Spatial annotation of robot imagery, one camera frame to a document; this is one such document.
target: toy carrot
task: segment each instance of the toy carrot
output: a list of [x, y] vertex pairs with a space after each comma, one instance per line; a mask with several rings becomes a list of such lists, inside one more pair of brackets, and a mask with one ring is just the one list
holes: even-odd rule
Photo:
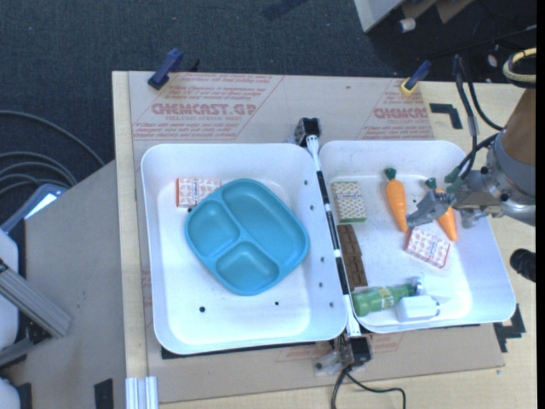
[[[437, 182], [435, 177], [430, 177], [426, 180], [426, 186], [434, 190], [436, 193], [444, 193], [442, 189], [437, 188]], [[440, 216], [437, 221], [445, 231], [446, 235], [451, 241], [458, 240], [458, 232], [456, 231], [456, 220], [454, 219], [454, 211], [451, 207], [446, 210], [446, 212]]]
[[395, 178], [396, 170], [393, 168], [386, 168], [384, 174], [388, 178], [386, 185], [386, 196], [390, 209], [392, 209], [393, 216], [398, 222], [399, 228], [402, 232], [406, 232], [407, 220], [405, 214], [407, 213], [407, 202], [405, 199], [405, 188], [401, 181]]

